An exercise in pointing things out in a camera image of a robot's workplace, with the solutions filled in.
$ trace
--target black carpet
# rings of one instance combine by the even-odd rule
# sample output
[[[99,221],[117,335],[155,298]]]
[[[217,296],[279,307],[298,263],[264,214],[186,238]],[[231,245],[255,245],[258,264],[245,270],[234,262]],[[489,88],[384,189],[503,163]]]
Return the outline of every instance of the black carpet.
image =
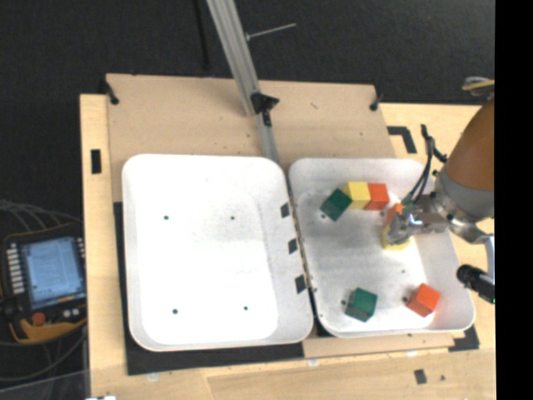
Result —
[[[78,97],[97,93],[106,73],[229,77],[199,1],[208,69],[193,0],[0,0],[0,199],[82,215]],[[496,0],[236,3],[248,33],[297,24],[252,39],[260,79],[372,83],[385,102],[477,104],[462,82],[495,76]],[[0,348],[0,375],[39,357]]]

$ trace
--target black screw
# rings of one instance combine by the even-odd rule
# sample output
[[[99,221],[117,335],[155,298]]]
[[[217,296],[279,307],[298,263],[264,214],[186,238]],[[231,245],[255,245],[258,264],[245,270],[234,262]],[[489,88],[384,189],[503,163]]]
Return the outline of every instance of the black screw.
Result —
[[[109,100],[113,105],[118,105],[120,100],[117,98],[117,96],[115,95],[115,92],[113,91],[113,89],[111,88],[108,82],[106,82],[105,80],[102,80],[100,82],[99,89],[101,93],[109,95]]]
[[[378,106],[380,105],[381,100],[383,99],[383,93],[379,93],[376,95],[376,100],[370,104],[370,109],[372,111],[377,110]]]

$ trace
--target black bracket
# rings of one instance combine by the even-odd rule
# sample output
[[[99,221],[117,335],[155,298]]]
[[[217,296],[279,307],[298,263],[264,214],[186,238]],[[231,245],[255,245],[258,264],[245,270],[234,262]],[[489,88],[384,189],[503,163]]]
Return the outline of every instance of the black bracket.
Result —
[[[416,145],[413,141],[411,131],[405,126],[387,126],[386,130],[389,135],[400,135],[403,138],[403,143],[406,146],[406,150],[409,154],[416,154]]]
[[[259,92],[253,93],[250,96],[250,99],[252,100],[253,109],[256,114],[261,114],[265,126],[271,128],[272,120],[270,118],[270,110],[272,110],[280,100],[276,97],[268,97]]]

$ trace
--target yellow cube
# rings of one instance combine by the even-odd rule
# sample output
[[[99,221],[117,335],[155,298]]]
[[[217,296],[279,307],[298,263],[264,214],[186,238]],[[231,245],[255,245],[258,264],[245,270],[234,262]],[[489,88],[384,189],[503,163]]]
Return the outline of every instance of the yellow cube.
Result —
[[[342,192],[352,200],[349,209],[364,209],[372,199],[368,182],[348,182],[342,189]]]

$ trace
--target colored block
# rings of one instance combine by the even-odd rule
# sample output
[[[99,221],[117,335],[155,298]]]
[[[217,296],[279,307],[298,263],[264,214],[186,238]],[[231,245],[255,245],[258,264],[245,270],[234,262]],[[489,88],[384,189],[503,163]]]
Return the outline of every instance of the colored block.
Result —
[[[403,211],[403,209],[405,208],[405,206],[401,203],[395,203],[393,204],[388,212],[387,212],[387,215],[386,215],[386,225],[389,225],[392,221],[392,217],[394,216],[395,213],[401,213],[401,211]]]
[[[368,182],[348,182],[342,189],[342,192],[351,198],[350,209],[364,209],[371,200]]]
[[[370,191],[370,202],[365,206],[365,210],[382,210],[390,202],[389,192],[384,183],[368,183]]]
[[[411,243],[411,238],[409,237],[403,243],[390,244],[386,240],[386,234],[389,232],[390,229],[391,229],[391,226],[387,224],[387,225],[385,225],[385,227],[381,231],[381,245],[383,246],[384,249],[386,249],[386,250],[403,250],[403,249],[405,249],[407,247],[407,245],[409,245],[409,243]]]
[[[351,198],[349,198],[339,188],[336,188],[335,191],[333,191],[326,201],[320,206],[320,210],[322,210],[333,221],[336,221],[341,217],[344,211],[348,209],[350,204]]]
[[[435,308],[441,299],[441,294],[433,287],[422,283],[417,290],[415,290],[409,301],[407,307],[422,317],[428,316],[435,311]]]
[[[377,295],[358,287],[348,299],[345,314],[365,322],[374,315],[376,303]]]

